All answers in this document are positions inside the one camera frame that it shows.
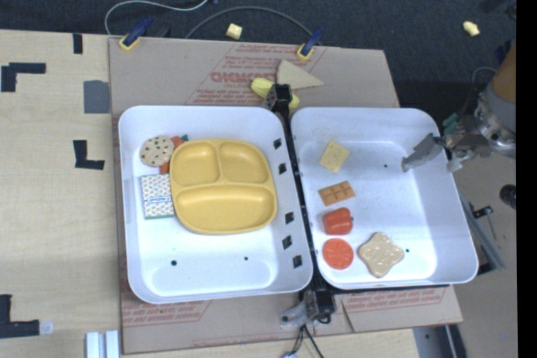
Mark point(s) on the tan triangular slice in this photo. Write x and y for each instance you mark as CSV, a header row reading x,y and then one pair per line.
x,y
293,76

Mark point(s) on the thin black rod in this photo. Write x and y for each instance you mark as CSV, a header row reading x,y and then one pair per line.
x,y
298,180

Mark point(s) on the orange carrot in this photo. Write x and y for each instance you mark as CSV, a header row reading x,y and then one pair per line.
x,y
177,141

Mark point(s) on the yellow divided plate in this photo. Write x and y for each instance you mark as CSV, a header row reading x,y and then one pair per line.
x,y
222,188

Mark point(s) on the white plastic tray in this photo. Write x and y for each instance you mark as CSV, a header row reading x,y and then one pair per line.
x,y
390,205
210,264

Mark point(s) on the brown cardboard board red print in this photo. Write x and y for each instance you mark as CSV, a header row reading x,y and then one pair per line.
x,y
168,71

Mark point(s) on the orange fruit slice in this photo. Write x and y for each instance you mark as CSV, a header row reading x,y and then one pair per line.
x,y
337,253

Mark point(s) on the yellow cheese slice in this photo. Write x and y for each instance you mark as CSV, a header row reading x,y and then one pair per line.
x,y
334,156

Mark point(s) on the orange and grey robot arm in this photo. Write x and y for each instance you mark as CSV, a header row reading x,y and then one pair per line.
x,y
505,75

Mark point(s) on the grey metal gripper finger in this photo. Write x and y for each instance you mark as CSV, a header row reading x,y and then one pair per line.
x,y
421,153

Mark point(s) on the red bell pepper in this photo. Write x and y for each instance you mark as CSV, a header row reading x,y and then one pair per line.
x,y
337,221

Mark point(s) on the yellow cube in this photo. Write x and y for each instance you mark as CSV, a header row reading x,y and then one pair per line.
x,y
234,31

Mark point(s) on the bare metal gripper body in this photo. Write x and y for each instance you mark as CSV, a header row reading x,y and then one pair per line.
x,y
470,142

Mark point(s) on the small yellow toy piece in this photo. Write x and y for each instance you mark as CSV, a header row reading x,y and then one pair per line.
x,y
470,28

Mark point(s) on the tan bread slice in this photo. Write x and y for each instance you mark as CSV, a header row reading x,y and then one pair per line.
x,y
381,255

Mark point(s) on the tan speckled cookie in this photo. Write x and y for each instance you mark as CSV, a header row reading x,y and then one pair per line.
x,y
155,151

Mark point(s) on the orange waffle biscuit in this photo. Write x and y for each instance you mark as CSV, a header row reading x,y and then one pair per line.
x,y
336,193

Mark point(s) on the white orange patterned packet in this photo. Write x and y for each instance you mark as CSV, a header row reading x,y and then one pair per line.
x,y
157,197

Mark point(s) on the yellow corn cob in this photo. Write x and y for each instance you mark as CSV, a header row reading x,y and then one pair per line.
x,y
261,86

